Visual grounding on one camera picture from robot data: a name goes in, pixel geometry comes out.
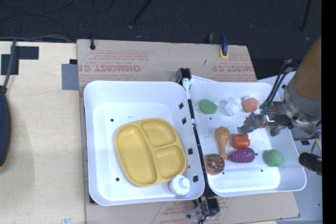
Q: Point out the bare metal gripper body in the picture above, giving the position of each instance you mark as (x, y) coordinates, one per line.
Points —
(282, 119)

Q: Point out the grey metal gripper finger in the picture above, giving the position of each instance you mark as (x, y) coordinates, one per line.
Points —
(253, 117)
(245, 129)

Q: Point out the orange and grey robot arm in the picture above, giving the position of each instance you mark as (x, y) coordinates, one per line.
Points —
(309, 78)

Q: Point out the orange toy shell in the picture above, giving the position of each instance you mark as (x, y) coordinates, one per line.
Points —
(250, 105)

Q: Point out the red-orange toy pepper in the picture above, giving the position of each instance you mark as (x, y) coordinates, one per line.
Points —
(240, 141)

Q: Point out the white toy cauliflower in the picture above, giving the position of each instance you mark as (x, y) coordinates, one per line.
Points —
(232, 107)

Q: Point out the tan toy chicken drumstick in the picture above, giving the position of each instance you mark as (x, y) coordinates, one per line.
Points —
(222, 136)

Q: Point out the purple toy grapes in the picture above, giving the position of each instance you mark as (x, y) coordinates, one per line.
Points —
(242, 155)

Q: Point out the green toy ball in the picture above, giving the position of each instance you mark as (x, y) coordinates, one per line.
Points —
(274, 158)

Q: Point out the green bumpy toy vegetable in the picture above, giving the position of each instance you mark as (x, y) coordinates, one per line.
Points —
(207, 106)

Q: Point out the thin black and white rod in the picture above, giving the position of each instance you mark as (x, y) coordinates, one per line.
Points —
(195, 128)

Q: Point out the brown toy doughnut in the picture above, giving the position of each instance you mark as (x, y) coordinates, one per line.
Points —
(210, 169)

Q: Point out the white plastic tray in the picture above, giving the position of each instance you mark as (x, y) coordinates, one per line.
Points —
(105, 97)
(288, 181)

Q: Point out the white paper label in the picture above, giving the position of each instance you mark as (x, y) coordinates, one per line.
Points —
(202, 79)

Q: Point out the yellow divided plate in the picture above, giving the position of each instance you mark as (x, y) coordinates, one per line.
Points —
(149, 152)

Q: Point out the brown cardboard board, red print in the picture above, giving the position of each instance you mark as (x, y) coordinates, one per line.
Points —
(147, 60)

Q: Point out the black cylinder on white bracket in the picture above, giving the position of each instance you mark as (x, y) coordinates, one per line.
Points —
(311, 161)

